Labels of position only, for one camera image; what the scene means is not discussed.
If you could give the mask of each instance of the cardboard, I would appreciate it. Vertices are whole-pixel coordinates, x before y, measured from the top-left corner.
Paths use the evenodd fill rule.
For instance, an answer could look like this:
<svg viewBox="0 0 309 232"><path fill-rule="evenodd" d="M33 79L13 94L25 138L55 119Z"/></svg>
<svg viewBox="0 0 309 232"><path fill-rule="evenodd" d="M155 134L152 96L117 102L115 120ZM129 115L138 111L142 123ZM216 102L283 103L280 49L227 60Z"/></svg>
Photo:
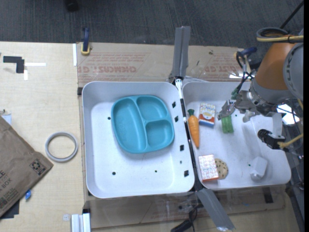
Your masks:
<svg viewBox="0 0 309 232"><path fill-rule="evenodd" d="M52 167L0 116L0 217Z"/></svg>

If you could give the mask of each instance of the yellow cable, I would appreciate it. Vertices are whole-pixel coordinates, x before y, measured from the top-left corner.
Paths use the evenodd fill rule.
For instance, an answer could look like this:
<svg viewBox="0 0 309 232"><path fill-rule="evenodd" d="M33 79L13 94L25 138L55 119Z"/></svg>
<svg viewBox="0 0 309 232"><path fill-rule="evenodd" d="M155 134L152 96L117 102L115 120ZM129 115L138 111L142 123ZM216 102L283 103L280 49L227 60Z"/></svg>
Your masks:
<svg viewBox="0 0 309 232"><path fill-rule="evenodd" d="M291 41L291 40L303 40L304 36L299 35L299 36L290 36L290 37L278 37L278 38L256 38L257 41L260 42L277 42L277 41Z"/></svg>
<svg viewBox="0 0 309 232"><path fill-rule="evenodd" d="M300 99L297 99L297 101L298 101L298 104L300 105L301 109L304 110L304 105L303 105L303 103L301 102L301 100L300 100Z"/></svg>
<svg viewBox="0 0 309 232"><path fill-rule="evenodd" d="M304 134L302 133L288 142L277 142L277 144L279 145L280 148L285 148L290 144L294 143L295 141L297 141L298 139L302 138L303 136Z"/></svg>

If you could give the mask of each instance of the wooden table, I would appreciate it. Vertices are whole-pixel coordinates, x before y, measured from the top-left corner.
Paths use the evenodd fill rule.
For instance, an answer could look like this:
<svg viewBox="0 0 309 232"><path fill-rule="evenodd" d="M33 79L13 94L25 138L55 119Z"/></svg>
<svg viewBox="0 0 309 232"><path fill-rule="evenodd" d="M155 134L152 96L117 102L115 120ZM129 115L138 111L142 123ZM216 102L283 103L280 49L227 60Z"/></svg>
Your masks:
<svg viewBox="0 0 309 232"><path fill-rule="evenodd" d="M73 44L0 42L0 109L12 113L12 127L36 151L46 155L44 144L54 132L67 131L80 142L80 111L77 95L77 68L73 64ZM15 64L3 63L3 56L18 56L28 66L28 80L15 72ZM54 163L51 171L32 188L32 196L20 200L19 215L0 220L0 232L69 232L71 214L81 214L84 182L81 145L77 155L66 163ZM58 157L73 150L67 138L50 144ZM292 205L284 195L285 207L278 210L232 215L238 231L298 231ZM95 231L170 231L181 223L105 228ZM207 217L195 222L196 231L218 231Z"/></svg>

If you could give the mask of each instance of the gray carpet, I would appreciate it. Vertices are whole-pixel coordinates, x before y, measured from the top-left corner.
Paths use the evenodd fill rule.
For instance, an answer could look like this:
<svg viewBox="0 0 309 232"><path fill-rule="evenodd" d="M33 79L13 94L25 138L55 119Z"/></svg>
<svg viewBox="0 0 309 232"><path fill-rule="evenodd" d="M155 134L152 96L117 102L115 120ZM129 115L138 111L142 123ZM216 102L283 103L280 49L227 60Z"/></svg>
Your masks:
<svg viewBox="0 0 309 232"><path fill-rule="evenodd" d="M0 41L174 44L175 28L191 26L190 45L256 46L261 59L269 43L255 33L279 27L302 0L77 0L68 12L64 0L0 0ZM300 32L303 7L284 29Z"/></svg>

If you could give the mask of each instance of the gray ring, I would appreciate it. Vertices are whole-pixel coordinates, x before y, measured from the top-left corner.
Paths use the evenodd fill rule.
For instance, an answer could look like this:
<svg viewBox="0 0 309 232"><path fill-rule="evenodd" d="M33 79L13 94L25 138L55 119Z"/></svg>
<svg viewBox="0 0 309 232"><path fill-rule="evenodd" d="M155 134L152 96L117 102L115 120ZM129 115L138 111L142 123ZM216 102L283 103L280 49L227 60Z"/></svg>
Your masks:
<svg viewBox="0 0 309 232"><path fill-rule="evenodd" d="M49 152L49 149L48 149L48 146L50 144L50 142L55 138L55 137L58 137L58 136L66 136L66 137L69 137L72 139L72 141L74 142L75 144L75 149L73 151L72 154L70 154L68 157L64 157L64 158L58 158L58 157L54 157L50 152ZM46 140L46 143L45 143L45 151L46 151L46 154L47 156L54 160L54 161L57 161L57 162L67 162L69 160L71 160L77 153L77 150L78 150L78 142L76 140L76 138L71 134L71 133L68 133L68 132L65 132L65 131L60 131L60 132L56 132L52 135L49 136L49 138Z"/></svg>

